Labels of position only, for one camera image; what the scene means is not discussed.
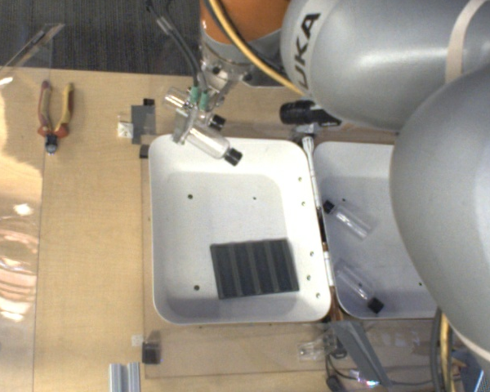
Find red and yellow pliers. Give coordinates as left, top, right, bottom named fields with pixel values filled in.
left=37, top=80, right=76, bottom=155

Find white plastic tray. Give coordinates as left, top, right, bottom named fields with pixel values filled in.
left=147, top=133, right=332, bottom=326
left=311, top=140, right=440, bottom=321

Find pale wood board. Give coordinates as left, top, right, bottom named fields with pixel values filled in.
left=33, top=68, right=439, bottom=392

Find black cylinder on white bracket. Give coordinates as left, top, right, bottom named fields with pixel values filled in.
left=278, top=99, right=343, bottom=136

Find clear plastic bottle black cap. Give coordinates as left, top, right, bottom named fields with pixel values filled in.
left=162, top=87, right=228, bottom=131
left=186, top=125, right=244, bottom=167
left=333, top=258, right=385, bottom=315
left=322, top=199, right=373, bottom=241

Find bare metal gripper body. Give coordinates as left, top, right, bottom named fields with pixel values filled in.
left=178, top=57, right=256, bottom=131

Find black ribbed rectangular pad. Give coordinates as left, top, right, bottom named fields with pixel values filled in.
left=209, top=238, right=301, bottom=301

